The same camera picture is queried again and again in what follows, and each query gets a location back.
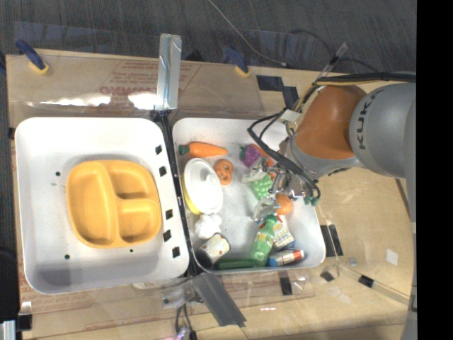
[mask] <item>white crumpled object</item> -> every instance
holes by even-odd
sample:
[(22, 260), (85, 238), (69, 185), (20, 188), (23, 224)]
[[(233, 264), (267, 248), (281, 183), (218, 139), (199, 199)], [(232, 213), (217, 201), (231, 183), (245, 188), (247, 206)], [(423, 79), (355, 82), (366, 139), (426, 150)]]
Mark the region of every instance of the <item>white crumpled object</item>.
[(217, 214), (201, 214), (200, 219), (195, 223), (195, 233), (201, 239), (209, 239), (220, 232), (222, 219)]

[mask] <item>green bottle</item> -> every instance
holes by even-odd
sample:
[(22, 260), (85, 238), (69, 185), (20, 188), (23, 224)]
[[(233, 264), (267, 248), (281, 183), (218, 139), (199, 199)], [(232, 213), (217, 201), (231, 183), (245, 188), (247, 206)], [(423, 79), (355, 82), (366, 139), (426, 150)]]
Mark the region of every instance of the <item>green bottle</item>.
[(274, 225), (277, 224), (277, 217), (275, 215), (268, 215), (265, 219), (265, 225), (256, 233), (253, 249), (248, 256), (255, 266), (263, 267), (268, 261), (269, 252), (274, 243)]

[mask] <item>white wire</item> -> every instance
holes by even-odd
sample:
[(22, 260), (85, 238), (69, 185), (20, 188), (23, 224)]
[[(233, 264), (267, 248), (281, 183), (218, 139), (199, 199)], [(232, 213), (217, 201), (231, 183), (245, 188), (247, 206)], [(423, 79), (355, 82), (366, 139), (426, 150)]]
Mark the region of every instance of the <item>white wire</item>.
[(222, 10), (220, 10), (216, 4), (214, 4), (212, 2), (212, 0), (206, 0), (208, 3), (210, 3), (214, 9), (216, 9), (220, 16), (225, 19), (225, 21), (233, 28), (233, 30), (241, 37), (241, 39), (250, 47), (250, 49), (252, 49), (252, 51), (254, 51), (257, 55), (259, 55), (260, 57), (266, 59), (266, 60), (270, 60), (271, 62), (274, 62), (274, 63), (278, 63), (280, 65), (282, 65), (283, 67), (286, 67), (286, 63), (285, 62), (280, 62), (278, 60), (275, 60), (275, 59), (272, 59), (272, 58), (269, 58), (263, 54), (261, 54), (259, 51), (257, 51), (257, 49), (255, 49), (252, 44), (250, 44), (250, 42), (241, 34), (241, 32), (236, 28), (236, 26), (234, 26), (234, 24), (225, 16), (225, 14), (222, 13)]

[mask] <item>toy carrot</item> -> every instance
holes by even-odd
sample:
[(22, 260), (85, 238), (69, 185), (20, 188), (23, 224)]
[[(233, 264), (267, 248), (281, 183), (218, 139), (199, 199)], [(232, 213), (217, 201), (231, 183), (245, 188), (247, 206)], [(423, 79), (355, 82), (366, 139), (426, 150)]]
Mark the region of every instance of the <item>toy carrot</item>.
[(188, 145), (180, 144), (179, 155), (189, 154), (191, 157), (211, 157), (228, 154), (228, 150), (205, 142), (191, 142)]

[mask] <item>dark floor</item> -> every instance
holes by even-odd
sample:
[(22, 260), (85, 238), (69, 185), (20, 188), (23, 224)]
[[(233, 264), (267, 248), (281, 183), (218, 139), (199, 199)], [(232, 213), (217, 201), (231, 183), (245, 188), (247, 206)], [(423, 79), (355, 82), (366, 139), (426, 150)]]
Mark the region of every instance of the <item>dark floor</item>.
[[(321, 70), (346, 43), (337, 72), (416, 70), (417, 0), (210, 1), (222, 13), (208, 0), (0, 0), (0, 50), (16, 54), (22, 38), (35, 47), (156, 57), (159, 35), (172, 33), (183, 39), (183, 59), (223, 62), (232, 46), (252, 65)], [(0, 291), (1, 322), (17, 295), (2, 76), (0, 130), (0, 288), (8, 288)]]

